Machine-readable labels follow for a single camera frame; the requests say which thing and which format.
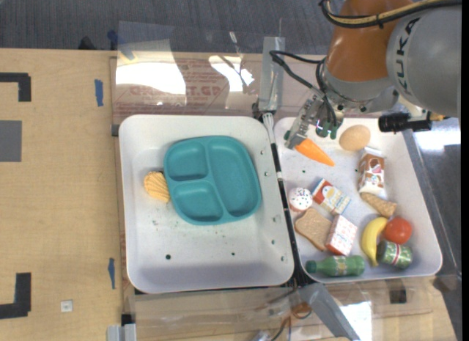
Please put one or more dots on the brown bread slice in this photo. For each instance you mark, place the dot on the brown bread slice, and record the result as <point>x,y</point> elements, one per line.
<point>313,227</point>

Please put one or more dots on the black cylinder on white bracket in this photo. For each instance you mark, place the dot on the black cylinder on white bracket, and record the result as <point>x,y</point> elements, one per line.
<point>399,122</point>

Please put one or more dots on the green bottle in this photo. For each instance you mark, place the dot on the green bottle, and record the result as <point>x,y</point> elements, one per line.
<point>339,266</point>

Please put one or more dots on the red tomato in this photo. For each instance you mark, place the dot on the red tomato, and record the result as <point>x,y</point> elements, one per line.
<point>398,230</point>

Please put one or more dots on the white sprinkled doughnut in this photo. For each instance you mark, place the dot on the white sprinkled doughnut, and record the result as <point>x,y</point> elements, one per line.
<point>300,199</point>

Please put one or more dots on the beige egg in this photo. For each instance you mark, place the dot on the beige egg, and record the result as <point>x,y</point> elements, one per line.
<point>354,138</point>

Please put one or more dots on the teal divided plate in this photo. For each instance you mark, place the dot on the teal divided plate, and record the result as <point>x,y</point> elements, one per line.
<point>227,163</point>

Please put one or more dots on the white and brown carton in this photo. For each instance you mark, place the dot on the white and brown carton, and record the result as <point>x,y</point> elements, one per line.
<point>372,172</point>

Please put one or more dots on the yellow ridged biscuit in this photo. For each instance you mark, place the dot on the yellow ridged biscuit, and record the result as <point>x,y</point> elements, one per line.
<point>155,186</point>

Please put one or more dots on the white and red box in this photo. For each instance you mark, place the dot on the white and red box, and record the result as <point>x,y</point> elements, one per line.
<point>341,235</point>

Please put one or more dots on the tan ice cream cone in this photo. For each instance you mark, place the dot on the tan ice cream cone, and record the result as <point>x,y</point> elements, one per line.
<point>381,205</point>

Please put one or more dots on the orange carrot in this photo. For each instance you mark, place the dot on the orange carrot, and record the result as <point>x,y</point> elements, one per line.
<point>313,151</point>

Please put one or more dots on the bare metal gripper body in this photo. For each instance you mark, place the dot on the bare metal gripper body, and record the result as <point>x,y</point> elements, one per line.
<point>311,112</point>

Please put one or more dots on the red and white carton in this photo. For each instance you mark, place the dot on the red and white carton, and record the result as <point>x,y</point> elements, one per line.
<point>329,196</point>

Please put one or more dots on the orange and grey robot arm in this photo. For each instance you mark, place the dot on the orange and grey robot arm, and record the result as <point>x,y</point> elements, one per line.
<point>362,53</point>

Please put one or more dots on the white plastic tray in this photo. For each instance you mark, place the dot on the white plastic tray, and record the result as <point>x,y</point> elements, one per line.
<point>205,255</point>
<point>414,171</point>

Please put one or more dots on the green can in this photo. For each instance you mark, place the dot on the green can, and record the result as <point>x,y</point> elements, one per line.
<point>395,254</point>

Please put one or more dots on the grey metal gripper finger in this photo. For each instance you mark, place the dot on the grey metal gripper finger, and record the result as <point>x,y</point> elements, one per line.
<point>297,141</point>
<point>288,135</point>

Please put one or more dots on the yellow banana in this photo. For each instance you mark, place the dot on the yellow banana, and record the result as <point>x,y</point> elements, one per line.
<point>370,238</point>

